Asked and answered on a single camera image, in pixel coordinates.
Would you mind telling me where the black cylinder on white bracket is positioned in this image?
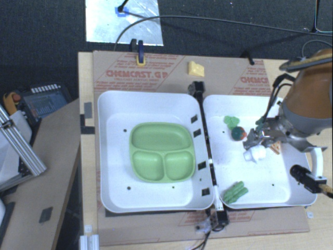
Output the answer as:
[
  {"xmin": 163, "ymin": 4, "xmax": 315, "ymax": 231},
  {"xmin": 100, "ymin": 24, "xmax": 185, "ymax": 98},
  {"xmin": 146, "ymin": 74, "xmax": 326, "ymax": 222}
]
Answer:
[{"xmin": 289, "ymin": 146, "xmax": 329, "ymax": 194}]

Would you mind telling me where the thin black and white rod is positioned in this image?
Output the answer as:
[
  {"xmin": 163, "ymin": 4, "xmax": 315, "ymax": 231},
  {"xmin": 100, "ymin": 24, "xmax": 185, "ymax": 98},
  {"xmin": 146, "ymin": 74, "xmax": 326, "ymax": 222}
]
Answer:
[{"xmin": 194, "ymin": 87, "xmax": 224, "ymax": 209}]

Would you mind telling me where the brown cardboard board, red print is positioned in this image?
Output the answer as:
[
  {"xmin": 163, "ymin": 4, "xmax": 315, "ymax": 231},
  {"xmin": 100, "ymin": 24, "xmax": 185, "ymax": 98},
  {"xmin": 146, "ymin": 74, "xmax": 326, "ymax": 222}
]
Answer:
[{"xmin": 92, "ymin": 50, "xmax": 311, "ymax": 247}]

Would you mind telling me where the black block with thin wires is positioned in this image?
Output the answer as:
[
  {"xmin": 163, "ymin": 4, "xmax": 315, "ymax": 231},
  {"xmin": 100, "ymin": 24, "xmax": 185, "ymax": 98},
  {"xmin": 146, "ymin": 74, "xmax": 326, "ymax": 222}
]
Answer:
[
  {"xmin": 208, "ymin": 208, "xmax": 230, "ymax": 229},
  {"xmin": 187, "ymin": 81, "xmax": 207, "ymax": 97}
]

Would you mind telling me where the red and green strawberry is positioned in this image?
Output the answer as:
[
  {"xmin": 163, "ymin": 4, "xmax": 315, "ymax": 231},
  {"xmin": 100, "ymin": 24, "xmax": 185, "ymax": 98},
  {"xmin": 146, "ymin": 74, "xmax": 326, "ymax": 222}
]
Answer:
[{"xmin": 230, "ymin": 126, "xmax": 248, "ymax": 142}]

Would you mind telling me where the orange pizza slice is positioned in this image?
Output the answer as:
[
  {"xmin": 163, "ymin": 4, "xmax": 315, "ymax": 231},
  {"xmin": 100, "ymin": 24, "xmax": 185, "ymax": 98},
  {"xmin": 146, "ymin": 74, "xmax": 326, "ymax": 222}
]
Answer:
[{"xmin": 270, "ymin": 140, "xmax": 282, "ymax": 155}]

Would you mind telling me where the yellow cheese wedge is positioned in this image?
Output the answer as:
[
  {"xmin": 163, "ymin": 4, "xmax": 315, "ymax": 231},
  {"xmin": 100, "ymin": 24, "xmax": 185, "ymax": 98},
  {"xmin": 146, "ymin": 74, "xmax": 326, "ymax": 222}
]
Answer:
[{"xmin": 187, "ymin": 60, "xmax": 206, "ymax": 78}]

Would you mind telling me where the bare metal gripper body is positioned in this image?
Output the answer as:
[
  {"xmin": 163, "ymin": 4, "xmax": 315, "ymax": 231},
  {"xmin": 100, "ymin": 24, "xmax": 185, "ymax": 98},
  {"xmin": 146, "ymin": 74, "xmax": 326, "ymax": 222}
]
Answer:
[{"xmin": 260, "ymin": 110, "xmax": 313, "ymax": 147}]

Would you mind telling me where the green divided plate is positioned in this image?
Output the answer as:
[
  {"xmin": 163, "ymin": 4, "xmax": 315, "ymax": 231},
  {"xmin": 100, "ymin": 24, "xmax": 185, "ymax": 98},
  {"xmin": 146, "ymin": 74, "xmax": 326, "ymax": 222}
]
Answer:
[{"xmin": 129, "ymin": 122, "xmax": 197, "ymax": 184}]

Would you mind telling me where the green broccoli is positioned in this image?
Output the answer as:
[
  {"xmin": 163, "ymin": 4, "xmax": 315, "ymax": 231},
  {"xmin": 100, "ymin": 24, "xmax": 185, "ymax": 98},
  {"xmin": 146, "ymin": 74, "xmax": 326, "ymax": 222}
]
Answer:
[{"xmin": 223, "ymin": 115, "xmax": 241, "ymax": 131}]

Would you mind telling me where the white plastic bottle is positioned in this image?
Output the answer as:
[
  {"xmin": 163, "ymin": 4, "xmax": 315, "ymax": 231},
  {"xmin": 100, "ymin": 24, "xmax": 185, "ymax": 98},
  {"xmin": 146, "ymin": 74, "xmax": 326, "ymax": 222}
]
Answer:
[{"xmin": 242, "ymin": 144, "xmax": 267, "ymax": 164}]

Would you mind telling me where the white plastic tray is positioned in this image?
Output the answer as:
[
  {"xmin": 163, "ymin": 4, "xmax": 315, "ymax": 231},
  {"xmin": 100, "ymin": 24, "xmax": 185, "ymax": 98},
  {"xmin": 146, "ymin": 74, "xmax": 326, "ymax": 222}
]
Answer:
[
  {"xmin": 97, "ymin": 90, "xmax": 216, "ymax": 214},
  {"xmin": 202, "ymin": 94, "xmax": 318, "ymax": 209}
]

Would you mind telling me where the green asparagus bundle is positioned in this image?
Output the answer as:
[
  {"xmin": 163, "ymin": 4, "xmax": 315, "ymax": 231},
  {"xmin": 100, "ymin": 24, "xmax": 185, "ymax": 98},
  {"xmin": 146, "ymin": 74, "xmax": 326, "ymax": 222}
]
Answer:
[{"xmin": 222, "ymin": 181, "xmax": 249, "ymax": 204}]

